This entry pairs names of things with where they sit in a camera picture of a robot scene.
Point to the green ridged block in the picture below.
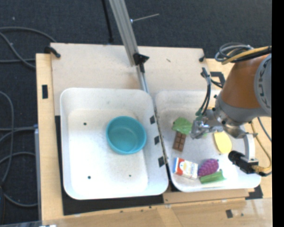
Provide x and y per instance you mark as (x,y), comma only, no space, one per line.
(211,178)

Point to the teal bowl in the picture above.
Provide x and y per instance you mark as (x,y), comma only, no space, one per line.
(126,136)

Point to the white plastic tray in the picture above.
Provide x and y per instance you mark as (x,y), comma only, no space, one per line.
(90,150)
(198,150)

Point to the yellow oval slice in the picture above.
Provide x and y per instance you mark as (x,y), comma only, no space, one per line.
(223,142)

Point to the pale flat board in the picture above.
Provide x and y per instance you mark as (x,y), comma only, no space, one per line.
(97,67)

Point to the brown chocolate bar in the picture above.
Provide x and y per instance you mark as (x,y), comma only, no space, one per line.
(179,142)

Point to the thin black and white rod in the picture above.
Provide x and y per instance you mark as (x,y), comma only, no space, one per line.
(161,138)

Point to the purple grapes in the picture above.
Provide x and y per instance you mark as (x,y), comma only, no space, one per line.
(208,167)

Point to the black cylinder on white bracket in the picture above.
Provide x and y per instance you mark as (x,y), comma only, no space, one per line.
(243,161)

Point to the green lettuce leaf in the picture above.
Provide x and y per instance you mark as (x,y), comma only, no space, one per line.
(181,125)

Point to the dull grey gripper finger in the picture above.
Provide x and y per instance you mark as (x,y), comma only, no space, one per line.
(194,132)
(198,123)

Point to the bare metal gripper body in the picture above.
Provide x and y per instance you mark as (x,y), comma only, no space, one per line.
(223,126)

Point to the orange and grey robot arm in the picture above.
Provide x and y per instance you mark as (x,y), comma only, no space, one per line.
(241,84)

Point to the white and orange carton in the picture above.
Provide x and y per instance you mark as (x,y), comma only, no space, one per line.
(185,168)

